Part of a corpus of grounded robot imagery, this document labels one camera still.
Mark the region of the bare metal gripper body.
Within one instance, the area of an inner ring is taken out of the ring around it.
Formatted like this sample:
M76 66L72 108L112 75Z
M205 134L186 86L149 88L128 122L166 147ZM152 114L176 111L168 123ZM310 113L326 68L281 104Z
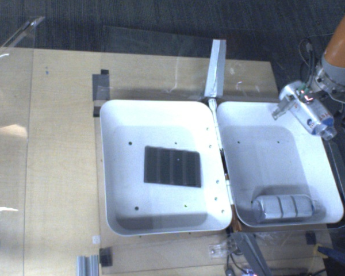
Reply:
M345 104L345 68L313 67L301 71L301 76L301 80L292 82L281 90L279 99L282 102L299 100L308 104L315 99L330 97Z

